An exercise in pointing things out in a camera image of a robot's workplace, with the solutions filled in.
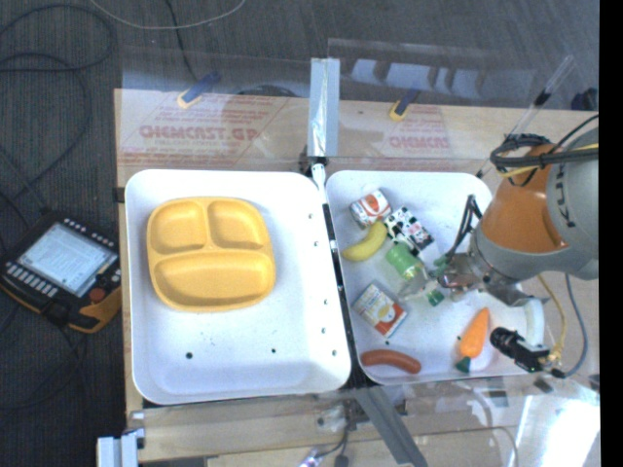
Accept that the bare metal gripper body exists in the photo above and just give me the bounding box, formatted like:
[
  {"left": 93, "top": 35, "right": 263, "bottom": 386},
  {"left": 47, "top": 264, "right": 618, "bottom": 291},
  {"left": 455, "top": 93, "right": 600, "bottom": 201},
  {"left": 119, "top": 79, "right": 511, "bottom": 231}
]
[{"left": 436, "top": 252, "right": 491, "bottom": 303}]

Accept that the clear bottle with green label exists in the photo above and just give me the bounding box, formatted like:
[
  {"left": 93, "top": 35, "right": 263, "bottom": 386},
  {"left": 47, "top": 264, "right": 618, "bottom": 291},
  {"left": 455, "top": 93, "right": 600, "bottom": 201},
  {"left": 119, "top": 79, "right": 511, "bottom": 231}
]
[{"left": 385, "top": 239, "right": 447, "bottom": 308}]

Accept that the orange carrot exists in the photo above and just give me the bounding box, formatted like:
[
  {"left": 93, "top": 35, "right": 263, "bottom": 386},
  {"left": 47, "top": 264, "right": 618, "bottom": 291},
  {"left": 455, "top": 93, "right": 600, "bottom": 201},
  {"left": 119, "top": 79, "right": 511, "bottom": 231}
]
[{"left": 454, "top": 306, "right": 492, "bottom": 375}]

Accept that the white plastic tray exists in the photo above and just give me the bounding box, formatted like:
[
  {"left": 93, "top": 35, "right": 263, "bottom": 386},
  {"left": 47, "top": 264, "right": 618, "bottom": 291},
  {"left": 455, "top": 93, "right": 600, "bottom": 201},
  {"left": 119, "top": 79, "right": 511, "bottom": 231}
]
[
  {"left": 124, "top": 168, "right": 353, "bottom": 407},
  {"left": 324, "top": 169, "right": 542, "bottom": 387}
]

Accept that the black and white cow-print carton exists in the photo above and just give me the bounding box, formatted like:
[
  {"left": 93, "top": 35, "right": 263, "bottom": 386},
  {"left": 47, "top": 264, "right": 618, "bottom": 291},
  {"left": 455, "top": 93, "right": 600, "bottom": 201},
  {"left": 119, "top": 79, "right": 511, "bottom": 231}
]
[{"left": 384, "top": 205, "right": 436, "bottom": 258}]

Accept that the orange and white carton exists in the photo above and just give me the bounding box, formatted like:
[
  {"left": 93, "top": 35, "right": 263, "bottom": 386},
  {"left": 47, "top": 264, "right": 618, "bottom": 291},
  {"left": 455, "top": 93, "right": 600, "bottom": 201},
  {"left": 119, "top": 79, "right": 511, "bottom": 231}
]
[{"left": 350, "top": 281, "right": 409, "bottom": 340}]

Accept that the yellow banana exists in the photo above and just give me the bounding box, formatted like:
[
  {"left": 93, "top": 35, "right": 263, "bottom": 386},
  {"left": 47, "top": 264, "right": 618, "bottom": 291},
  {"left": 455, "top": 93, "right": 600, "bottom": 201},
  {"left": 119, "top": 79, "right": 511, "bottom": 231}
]
[{"left": 340, "top": 220, "right": 389, "bottom": 264}]

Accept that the brown sausage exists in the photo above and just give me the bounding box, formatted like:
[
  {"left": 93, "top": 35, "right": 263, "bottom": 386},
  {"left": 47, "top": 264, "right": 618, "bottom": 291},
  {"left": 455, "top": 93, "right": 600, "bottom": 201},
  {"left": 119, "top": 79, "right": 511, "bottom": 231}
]
[{"left": 359, "top": 348, "right": 423, "bottom": 376}]

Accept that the red and white can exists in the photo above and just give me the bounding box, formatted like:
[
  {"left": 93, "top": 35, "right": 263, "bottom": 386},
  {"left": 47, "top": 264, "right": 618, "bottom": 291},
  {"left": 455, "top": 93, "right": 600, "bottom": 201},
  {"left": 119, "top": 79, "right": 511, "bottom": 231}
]
[{"left": 348, "top": 189, "right": 393, "bottom": 231}]

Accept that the brown cardboard board, red print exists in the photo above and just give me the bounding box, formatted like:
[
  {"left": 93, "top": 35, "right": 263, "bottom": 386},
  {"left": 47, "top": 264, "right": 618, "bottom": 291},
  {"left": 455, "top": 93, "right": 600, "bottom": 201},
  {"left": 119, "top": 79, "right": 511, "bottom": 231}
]
[{"left": 113, "top": 88, "right": 600, "bottom": 462}]

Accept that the yellow divided plate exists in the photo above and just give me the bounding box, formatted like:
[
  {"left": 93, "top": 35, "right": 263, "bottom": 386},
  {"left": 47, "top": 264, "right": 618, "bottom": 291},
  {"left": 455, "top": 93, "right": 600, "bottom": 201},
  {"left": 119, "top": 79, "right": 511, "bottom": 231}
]
[{"left": 145, "top": 196, "right": 277, "bottom": 314}]

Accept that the black cylinder on white bracket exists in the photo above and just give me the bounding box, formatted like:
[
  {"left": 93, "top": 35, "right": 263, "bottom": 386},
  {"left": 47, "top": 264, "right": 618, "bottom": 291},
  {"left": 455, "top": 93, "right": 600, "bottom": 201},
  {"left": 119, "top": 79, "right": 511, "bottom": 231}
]
[{"left": 489, "top": 298, "right": 554, "bottom": 375}]

